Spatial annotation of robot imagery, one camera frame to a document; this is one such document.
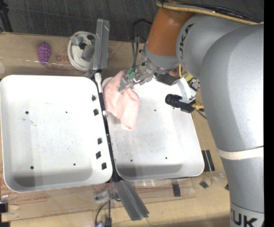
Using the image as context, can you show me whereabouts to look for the brown cardboard board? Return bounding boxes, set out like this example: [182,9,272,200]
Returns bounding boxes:
[0,32,231,223]

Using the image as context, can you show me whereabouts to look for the black cylinder on white bracket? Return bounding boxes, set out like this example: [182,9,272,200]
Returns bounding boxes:
[164,77,197,114]

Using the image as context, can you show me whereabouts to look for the white plastic tray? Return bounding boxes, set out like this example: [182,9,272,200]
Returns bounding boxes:
[0,74,113,193]
[101,76,205,182]

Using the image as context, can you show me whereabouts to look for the pink cloth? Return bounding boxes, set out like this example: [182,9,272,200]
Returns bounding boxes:
[103,70,141,131]

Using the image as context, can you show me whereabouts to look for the thin black and white rod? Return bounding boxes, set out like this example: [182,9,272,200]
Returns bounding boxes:
[94,72,119,183]

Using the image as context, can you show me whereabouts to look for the purple grapes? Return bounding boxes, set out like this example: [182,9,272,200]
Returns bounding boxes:
[37,41,52,66]

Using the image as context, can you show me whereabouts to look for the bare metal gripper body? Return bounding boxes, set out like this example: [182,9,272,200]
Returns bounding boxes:
[125,57,163,86]

